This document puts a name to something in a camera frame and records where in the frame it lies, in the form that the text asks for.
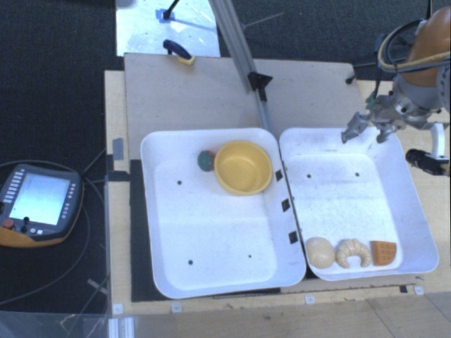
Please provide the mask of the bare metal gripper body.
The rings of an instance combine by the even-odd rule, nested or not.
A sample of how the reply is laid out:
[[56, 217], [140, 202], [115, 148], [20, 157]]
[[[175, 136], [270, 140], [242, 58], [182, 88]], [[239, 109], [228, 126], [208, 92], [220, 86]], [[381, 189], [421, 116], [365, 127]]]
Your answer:
[[369, 115], [379, 130], [403, 130], [406, 126], [427, 130], [432, 126], [429, 117], [439, 110], [437, 99], [411, 100], [404, 94], [369, 97]]

